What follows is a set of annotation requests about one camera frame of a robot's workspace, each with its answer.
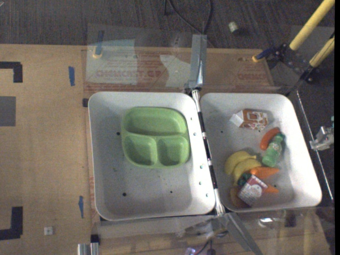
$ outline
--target orange carrot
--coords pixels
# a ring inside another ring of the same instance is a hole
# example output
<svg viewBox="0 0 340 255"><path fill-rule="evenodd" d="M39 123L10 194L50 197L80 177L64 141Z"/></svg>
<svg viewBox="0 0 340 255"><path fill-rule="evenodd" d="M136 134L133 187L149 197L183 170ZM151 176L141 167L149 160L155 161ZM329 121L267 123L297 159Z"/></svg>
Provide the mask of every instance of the orange carrot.
<svg viewBox="0 0 340 255"><path fill-rule="evenodd" d="M265 193L278 193L279 190L270 184L267 184L268 188L265 189Z"/></svg>
<svg viewBox="0 0 340 255"><path fill-rule="evenodd" d="M269 142L272 138L274 138L277 134L280 133L280 129L278 127L275 127L271 130L269 130L263 137L260 142L260 148L262 150L266 150L268 148Z"/></svg>
<svg viewBox="0 0 340 255"><path fill-rule="evenodd" d="M267 177L276 174L279 171L280 171L279 168L261 166L261 167L255 167L253 169L250 169L249 173L262 180L262 179L266 179Z"/></svg>

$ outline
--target green divided plate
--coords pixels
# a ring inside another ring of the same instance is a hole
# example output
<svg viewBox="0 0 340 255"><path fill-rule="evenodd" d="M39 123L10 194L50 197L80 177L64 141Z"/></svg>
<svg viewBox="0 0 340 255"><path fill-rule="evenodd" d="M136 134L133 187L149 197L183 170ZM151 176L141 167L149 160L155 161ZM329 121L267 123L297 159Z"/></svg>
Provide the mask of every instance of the green divided plate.
<svg viewBox="0 0 340 255"><path fill-rule="evenodd" d="M123 117L122 142L126 158L140 167L175 167L190 155L186 120L170 108L129 109Z"/></svg>

